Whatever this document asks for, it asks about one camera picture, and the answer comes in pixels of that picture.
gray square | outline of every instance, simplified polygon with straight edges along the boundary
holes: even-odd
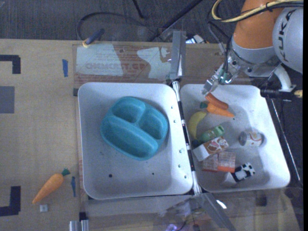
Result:
[[[13,114],[15,87],[0,86],[0,114]]]

blue divided plate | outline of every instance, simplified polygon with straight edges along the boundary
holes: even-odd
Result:
[[[131,158],[147,160],[163,143],[168,121],[153,106],[134,97],[123,97],[108,110],[100,130],[113,148]]]

banana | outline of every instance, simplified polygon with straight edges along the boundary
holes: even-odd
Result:
[[[206,116],[206,114],[207,113],[204,111],[197,111],[188,121],[187,129],[194,140],[197,139],[197,126],[199,122]]]

white can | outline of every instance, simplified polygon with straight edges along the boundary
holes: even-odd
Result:
[[[262,142],[262,134],[258,131],[243,131],[239,136],[239,143],[242,146],[260,146]]]

carrot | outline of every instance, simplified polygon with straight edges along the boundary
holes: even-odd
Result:
[[[232,114],[230,111],[218,108],[217,106],[213,105],[212,103],[201,102],[200,108],[206,108],[206,110],[209,113],[212,113],[212,114],[227,116],[227,117],[234,117],[234,114]]]
[[[229,105],[221,100],[219,100],[218,98],[216,98],[212,93],[209,93],[205,96],[205,98],[212,103],[213,105],[215,105],[216,107],[223,109],[223,110],[227,110],[229,108]]]
[[[41,201],[43,198],[48,196],[50,193],[57,190],[64,181],[64,176],[70,174],[67,168],[65,168],[62,173],[55,173],[52,175],[46,183],[43,185],[43,187],[40,189],[38,194],[33,199],[32,203],[35,204],[39,201]]]

